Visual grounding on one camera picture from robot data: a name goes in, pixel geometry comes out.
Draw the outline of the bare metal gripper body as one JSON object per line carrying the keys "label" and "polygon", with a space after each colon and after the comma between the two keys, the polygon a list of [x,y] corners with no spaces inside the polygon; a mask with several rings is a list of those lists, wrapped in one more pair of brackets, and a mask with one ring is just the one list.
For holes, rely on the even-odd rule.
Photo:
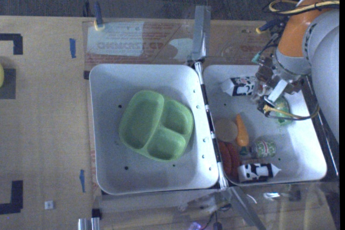
{"label": "bare metal gripper body", "polygon": [[278,83],[284,80],[287,83],[283,90],[284,93],[292,95],[301,90],[300,76],[285,70],[275,58],[260,57],[258,64],[256,78],[262,85],[275,89]]}

